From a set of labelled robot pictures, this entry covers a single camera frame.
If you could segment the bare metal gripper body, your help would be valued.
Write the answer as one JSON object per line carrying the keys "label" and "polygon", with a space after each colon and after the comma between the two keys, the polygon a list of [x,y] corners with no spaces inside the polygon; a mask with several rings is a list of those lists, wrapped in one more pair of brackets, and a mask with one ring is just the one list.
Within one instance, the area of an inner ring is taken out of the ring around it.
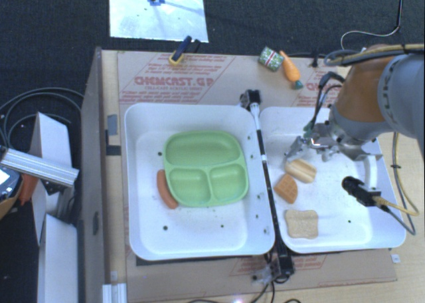
{"label": "bare metal gripper body", "polygon": [[331,122],[313,124],[309,122],[303,130],[307,145],[318,154],[321,148],[338,147],[339,153],[345,155],[351,161],[364,161],[368,157],[379,160],[383,157],[381,153],[365,151],[363,146],[367,142],[352,138],[338,124]]}

